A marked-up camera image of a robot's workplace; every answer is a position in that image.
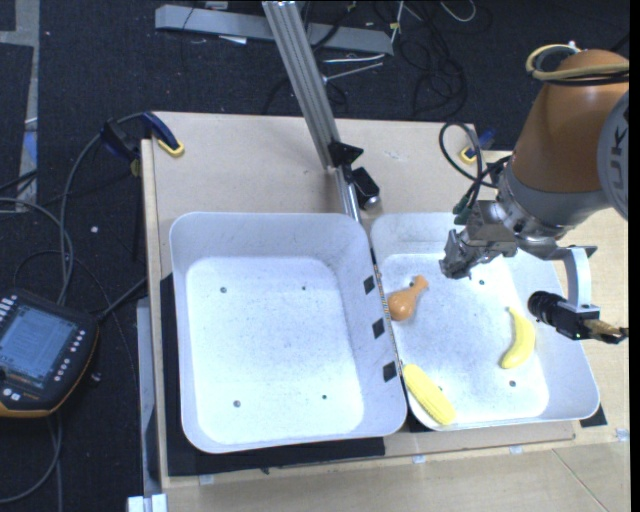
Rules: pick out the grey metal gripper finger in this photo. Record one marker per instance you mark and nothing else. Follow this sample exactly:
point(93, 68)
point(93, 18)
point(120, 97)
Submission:
point(470, 262)
point(450, 252)

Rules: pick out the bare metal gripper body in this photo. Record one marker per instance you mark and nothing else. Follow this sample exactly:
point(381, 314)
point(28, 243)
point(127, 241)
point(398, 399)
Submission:
point(492, 227)

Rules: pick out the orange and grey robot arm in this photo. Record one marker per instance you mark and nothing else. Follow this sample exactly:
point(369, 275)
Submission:
point(565, 135)

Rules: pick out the orange toy chicken drumstick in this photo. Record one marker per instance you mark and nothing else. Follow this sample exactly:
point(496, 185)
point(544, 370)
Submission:
point(402, 302)

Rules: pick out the white plastic tray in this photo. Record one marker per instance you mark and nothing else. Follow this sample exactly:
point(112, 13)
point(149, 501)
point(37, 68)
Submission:
point(475, 350)
point(270, 340)

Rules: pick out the yellow banana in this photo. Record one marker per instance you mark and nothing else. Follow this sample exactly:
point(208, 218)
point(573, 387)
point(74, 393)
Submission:
point(520, 342)

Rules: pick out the yellow corn cob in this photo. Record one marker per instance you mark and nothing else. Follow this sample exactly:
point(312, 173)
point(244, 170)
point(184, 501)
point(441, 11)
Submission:
point(430, 395)

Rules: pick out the pale wood board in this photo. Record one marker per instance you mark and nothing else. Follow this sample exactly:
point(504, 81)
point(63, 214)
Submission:
point(250, 170)

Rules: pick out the black cylinder on white bracket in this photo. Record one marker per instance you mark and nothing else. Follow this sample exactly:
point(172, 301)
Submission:
point(562, 312)

